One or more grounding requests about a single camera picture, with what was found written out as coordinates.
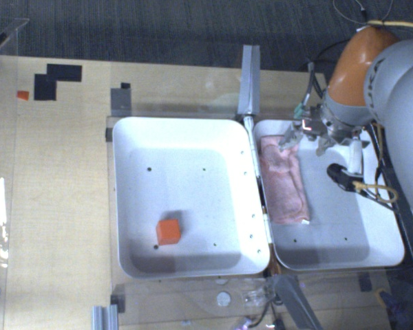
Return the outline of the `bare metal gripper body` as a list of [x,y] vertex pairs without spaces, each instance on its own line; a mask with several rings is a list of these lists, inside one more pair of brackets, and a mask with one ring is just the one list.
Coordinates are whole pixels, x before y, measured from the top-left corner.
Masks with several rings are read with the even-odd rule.
[[342,122],[329,110],[301,110],[297,113],[301,129],[309,137],[316,137],[321,144],[342,144],[350,140],[354,127]]

